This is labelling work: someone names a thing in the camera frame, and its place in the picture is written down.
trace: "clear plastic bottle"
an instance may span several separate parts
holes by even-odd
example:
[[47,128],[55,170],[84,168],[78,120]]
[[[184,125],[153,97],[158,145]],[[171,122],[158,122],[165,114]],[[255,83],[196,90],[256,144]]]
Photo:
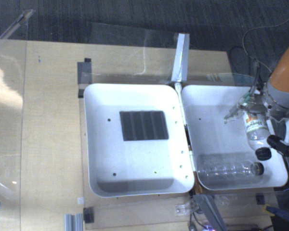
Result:
[[250,154],[201,155],[197,163],[198,178],[209,188],[255,182],[263,173],[263,164],[254,162]]
[[247,141],[257,158],[262,161],[270,159],[271,151],[266,140],[271,134],[265,116],[244,111],[243,119]]

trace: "white cable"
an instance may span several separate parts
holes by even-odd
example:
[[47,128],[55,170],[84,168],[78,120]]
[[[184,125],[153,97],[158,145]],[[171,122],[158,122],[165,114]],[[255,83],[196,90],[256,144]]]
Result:
[[[282,26],[282,25],[286,24],[288,21],[289,21],[289,18],[288,18],[286,21],[284,21],[284,22],[282,22],[282,23],[280,23],[280,24],[278,24],[278,25],[274,25],[274,26],[258,26],[258,27],[254,27],[254,28],[248,30],[248,31],[243,35],[243,38],[242,38],[242,46],[243,46],[243,49],[244,49],[246,55],[247,55],[248,57],[252,58],[252,59],[255,59],[254,57],[251,57],[251,56],[248,54],[248,52],[247,52],[246,49],[245,49],[245,45],[244,45],[245,36],[246,36],[249,32],[251,32],[251,31],[253,31],[253,30],[256,30],[256,29],[259,29],[259,28],[271,28],[271,27]],[[265,66],[265,67],[270,71],[270,73],[272,72],[272,70],[271,70],[267,65],[265,65],[264,63],[262,63],[262,62],[260,62],[260,61],[258,61],[258,62],[261,63],[263,66]]]

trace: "bottle cap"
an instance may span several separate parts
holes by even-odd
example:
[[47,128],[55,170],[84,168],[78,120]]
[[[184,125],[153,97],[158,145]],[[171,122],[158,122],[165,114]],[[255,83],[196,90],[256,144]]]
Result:
[[262,175],[264,173],[264,167],[262,163],[255,162],[250,166],[250,170],[254,175]]
[[272,157],[271,150],[268,147],[261,147],[257,149],[255,154],[260,161],[269,160]]

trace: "white plastic tray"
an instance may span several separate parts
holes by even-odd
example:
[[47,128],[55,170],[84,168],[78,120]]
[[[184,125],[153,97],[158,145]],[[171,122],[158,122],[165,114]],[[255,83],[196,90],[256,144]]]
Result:
[[[177,93],[163,85],[92,84],[84,93],[89,183],[101,197],[185,193],[194,174]],[[124,141],[121,111],[163,111],[167,140]]]
[[[188,130],[193,148],[196,167],[201,165],[198,160],[201,155],[247,153],[254,157],[249,147],[243,119],[223,122],[223,117],[238,99],[247,91],[247,87],[227,86],[186,86],[182,99]],[[259,181],[250,182],[217,182],[206,186],[200,178],[200,183],[209,190],[230,190],[247,188],[280,187],[287,183],[288,174],[283,158],[275,150],[271,150],[272,158],[262,161],[264,174]]]

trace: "plastic bottle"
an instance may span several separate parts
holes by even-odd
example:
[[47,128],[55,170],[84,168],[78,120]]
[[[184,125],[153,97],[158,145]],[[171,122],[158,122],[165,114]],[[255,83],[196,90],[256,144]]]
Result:
[[254,162],[250,154],[201,155],[197,163],[198,178],[209,188],[257,182],[263,173],[263,164]]
[[247,141],[257,158],[261,161],[270,159],[271,150],[266,140],[271,134],[265,116],[244,111],[243,119]]

